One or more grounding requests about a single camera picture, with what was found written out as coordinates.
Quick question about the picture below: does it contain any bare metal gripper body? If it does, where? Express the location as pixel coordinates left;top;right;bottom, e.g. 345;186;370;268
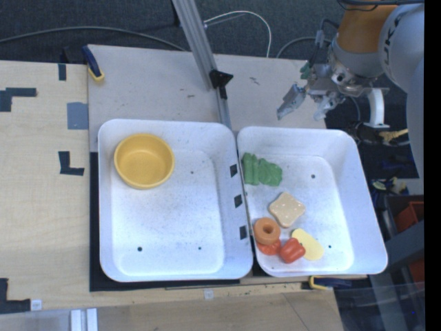
304;59;376;100

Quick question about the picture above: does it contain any green lettuce leaf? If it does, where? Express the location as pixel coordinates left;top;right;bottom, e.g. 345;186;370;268
240;152;284;188

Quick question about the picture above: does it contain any white plastic tray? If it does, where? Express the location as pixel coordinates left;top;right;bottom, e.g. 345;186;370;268
236;126;389;278
97;118;255;283

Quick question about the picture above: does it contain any beige bread slice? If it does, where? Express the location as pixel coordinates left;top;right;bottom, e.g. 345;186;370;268
268;192;307;229

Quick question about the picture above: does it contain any orange doughnut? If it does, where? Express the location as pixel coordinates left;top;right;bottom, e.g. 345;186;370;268
253;217;281;246

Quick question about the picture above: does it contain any yellow cheese slice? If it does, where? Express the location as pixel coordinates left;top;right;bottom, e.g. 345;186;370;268
291;228;325;261

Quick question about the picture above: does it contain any red bell pepper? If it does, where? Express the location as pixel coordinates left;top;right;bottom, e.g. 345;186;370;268
279;237;307;264

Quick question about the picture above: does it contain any red tomato slice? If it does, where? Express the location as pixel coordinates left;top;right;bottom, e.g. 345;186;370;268
256;239;282;257

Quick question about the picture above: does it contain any yellow bowl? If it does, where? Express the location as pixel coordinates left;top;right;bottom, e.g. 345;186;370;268
113;132;176;190

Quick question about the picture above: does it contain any black cylinder on white bracket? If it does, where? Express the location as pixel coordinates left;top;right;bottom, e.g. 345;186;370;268
350;88;391;145

